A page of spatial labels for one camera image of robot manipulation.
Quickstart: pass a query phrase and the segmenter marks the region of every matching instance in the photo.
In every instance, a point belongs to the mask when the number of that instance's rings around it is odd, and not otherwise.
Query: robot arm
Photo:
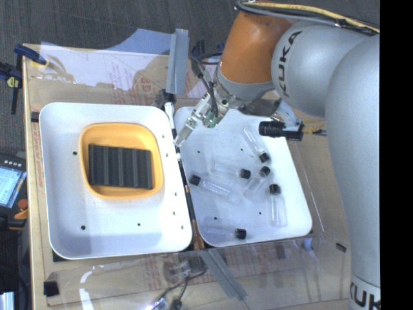
[[[311,7],[237,6],[214,80],[175,144],[199,123],[214,127],[228,109],[242,112],[273,89],[281,101],[261,135],[288,134],[280,122],[299,133],[289,106],[325,119],[352,249],[350,308],[380,309],[379,30]]]

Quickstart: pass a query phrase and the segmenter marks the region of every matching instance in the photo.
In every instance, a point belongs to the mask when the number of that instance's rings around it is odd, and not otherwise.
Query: plastic tray
[[[164,173],[146,198],[106,200],[85,185],[79,150],[94,123],[137,123],[157,141]],[[192,230],[169,119],[154,107],[51,103],[40,113],[49,238],[66,259],[176,252]]]
[[[183,107],[176,112],[178,131],[183,128],[192,110],[193,107]],[[229,165],[251,170],[251,178],[258,176],[264,165],[268,165],[271,170],[268,181],[253,198],[243,196],[243,187],[248,180],[242,178],[225,180],[220,177],[220,182],[226,183],[232,190],[227,197],[189,185],[199,232],[214,247],[297,238],[308,234],[312,228],[310,211],[285,138],[262,137],[271,157],[267,164],[257,159],[241,137],[245,125],[252,124],[258,130],[259,122],[263,120],[269,119],[230,110],[213,129],[198,125],[181,146],[181,157],[188,179],[193,174],[210,174],[209,166],[213,157],[226,158]],[[270,183],[281,187],[287,212],[286,226],[270,224]],[[237,239],[217,232],[209,233],[209,228],[229,233],[237,228],[245,229],[247,237]]]

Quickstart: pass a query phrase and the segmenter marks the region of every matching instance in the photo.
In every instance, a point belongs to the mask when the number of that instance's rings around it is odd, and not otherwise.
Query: gray floor
[[[203,39],[211,52],[224,43],[237,14],[236,0],[0,0],[0,61],[14,64],[17,43],[107,48],[126,40],[138,28],[172,33],[186,28],[192,47]],[[270,0],[311,5],[379,25],[380,0]],[[25,149],[23,100],[11,115],[12,91],[0,83],[0,152]],[[0,232],[0,239],[9,234]],[[7,263],[16,251],[0,243]]]

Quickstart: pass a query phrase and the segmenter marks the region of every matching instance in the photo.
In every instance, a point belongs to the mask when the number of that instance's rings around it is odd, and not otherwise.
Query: black cap
[[[195,174],[193,174],[191,179],[189,179],[189,183],[195,186],[198,186],[200,181],[201,181],[201,177],[196,176]]]
[[[250,179],[251,171],[246,170],[246,169],[241,169],[241,171],[239,171],[239,176],[244,179]]]
[[[267,177],[270,174],[271,170],[269,167],[264,166],[261,168],[261,170],[259,171],[259,175],[261,177]]]
[[[262,163],[267,162],[267,161],[270,160],[270,156],[269,156],[266,152],[262,153],[262,154],[261,154],[260,156],[258,156],[258,157],[259,157],[259,160],[260,160]]]
[[[235,229],[235,237],[237,239],[245,239],[247,237],[247,231],[244,229]]]
[[[271,193],[271,194],[279,194],[279,193],[281,193],[281,187],[280,187],[278,184],[276,184],[276,183],[271,184],[271,185],[270,185],[270,193]]]

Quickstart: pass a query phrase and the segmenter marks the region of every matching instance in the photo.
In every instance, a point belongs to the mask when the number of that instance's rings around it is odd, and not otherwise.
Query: test tube
[[[258,133],[258,127],[251,124],[246,125],[243,129],[242,137],[262,163],[270,160],[267,148],[265,147],[264,141],[261,139],[262,136]]]
[[[219,181],[217,180],[217,178],[213,178],[211,176],[200,177],[196,174],[193,174],[189,179],[189,182],[192,185],[202,187],[203,189],[206,189],[210,192],[214,192],[225,197],[230,196],[232,192],[232,188],[230,185],[226,185],[222,181]]]
[[[203,230],[209,235],[209,237],[213,237],[214,239],[219,239],[221,241],[230,241],[235,239],[243,240],[247,237],[247,230],[216,223],[211,217],[206,217],[204,219]]]
[[[212,174],[228,177],[238,176],[244,179],[249,179],[251,177],[251,171],[228,164],[223,158],[212,158],[210,171]]]
[[[287,211],[284,197],[281,195],[281,188],[276,183],[270,185],[270,206],[271,225],[285,226],[287,224]]]
[[[248,183],[244,186],[243,189],[243,196],[246,198],[253,198],[264,182],[267,181],[267,176],[270,174],[271,170],[267,166],[264,166],[259,171],[259,178],[252,178],[248,181]]]

